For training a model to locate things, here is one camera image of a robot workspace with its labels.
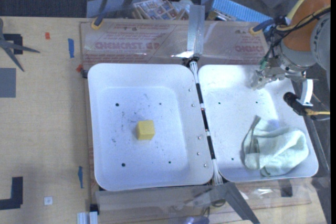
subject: table surface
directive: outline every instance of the table surface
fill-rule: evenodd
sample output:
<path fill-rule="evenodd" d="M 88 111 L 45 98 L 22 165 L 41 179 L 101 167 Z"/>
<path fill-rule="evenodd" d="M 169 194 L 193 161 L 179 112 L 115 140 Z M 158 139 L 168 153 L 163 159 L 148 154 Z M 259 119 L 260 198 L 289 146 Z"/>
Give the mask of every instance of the table surface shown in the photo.
<path fill-rule="evenodd" d="M 22 72 L 0 50 L 1 68 L 16 68 L 16 97 L 0 98 L 0 199 L 10 198 L 12 177 L 23 177 L 21 208 L 0 210 L 0 222 L 75 223 L 77 213 L 88 211 L 91 203 L 85 80 L 76 71 L 81 64 L 80 23 L 88 19 L 2 19 L 4 33 L 21 34 L 24 46 L 40 54 L 18 55 Z M 75 44 L 73 58 L 68 39 Z M 317 193 L 307 182 L 310 203 L 254 210 L 261 223 L 325 223 Z M 44 205 L 49 196 L 53 204 Z M 237 214 L 213 214 L 210 220 L 236 221 Z M 109 220 L 102 214 L 99 223 Z"/>

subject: gray square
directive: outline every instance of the gray square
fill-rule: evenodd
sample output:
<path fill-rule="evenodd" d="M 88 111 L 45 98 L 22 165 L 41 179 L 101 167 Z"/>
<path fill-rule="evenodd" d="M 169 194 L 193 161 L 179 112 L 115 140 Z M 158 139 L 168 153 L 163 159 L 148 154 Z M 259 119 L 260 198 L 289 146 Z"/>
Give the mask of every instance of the gray square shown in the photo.
<path fill-rule="evenodd" d="M 16 68 L 0 68 L 0 98 L 16 97 Z"/>

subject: white tray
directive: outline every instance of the white tray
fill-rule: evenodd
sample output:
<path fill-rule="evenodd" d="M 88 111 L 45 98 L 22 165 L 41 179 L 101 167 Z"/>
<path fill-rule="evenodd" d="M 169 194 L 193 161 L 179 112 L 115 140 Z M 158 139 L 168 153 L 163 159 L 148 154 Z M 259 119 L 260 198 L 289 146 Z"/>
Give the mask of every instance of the white tray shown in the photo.
<path fill-rule="evenodd" d="M 289 79 L 269 83 L 253 91 L 251 78 L 257 66 L 208 65 L 199 70 L 201 91 L 214 151 L 221 175 L 228 181 L 311 177 L 318 170 L 314 152 L 303 117 L 297 115 L 283 100 L 293 87 Z M 245 168 L 241 144 L 255 115 L 273 121 L 275 127 L 298 127 L 306 134 L 309 156 L 286 175 L 261 176 L 258 170 Z"/>
<path fill-rule="evenodd" d="M 179 65 L 101 63 L 88 74 L 97 183 L 109 191 L 200 185 L 213 167 L 192 73 Z M 155 136 L 135 127 L 153 120 Z"/>

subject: yellow cube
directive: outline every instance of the yellow cube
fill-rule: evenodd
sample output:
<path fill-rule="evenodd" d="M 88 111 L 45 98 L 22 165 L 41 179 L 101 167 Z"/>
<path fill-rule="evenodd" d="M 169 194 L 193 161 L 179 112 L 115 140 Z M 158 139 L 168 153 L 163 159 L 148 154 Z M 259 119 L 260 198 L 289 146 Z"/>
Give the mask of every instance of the yellow cube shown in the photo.
<path fill-rule="evenodd" d="M 138 140 L 151 140 L 155 134 L 153 121 L 138 121 L 136 125 L 136 137 Z"/>

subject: towel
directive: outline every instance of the towel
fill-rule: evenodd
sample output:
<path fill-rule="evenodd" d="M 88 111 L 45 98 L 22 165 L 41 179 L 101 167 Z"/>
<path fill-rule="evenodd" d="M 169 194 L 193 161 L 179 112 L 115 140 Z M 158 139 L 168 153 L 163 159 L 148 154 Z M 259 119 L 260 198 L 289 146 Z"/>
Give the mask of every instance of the towel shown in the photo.
<path fill-rule="evenodd" d="M 284 175 L 309 154 L 302 130 L 293 127 L 274 129 L 258 116 L 244 139 L 243 149 L 245 166 L 260 170 L 263 176 Z"/>

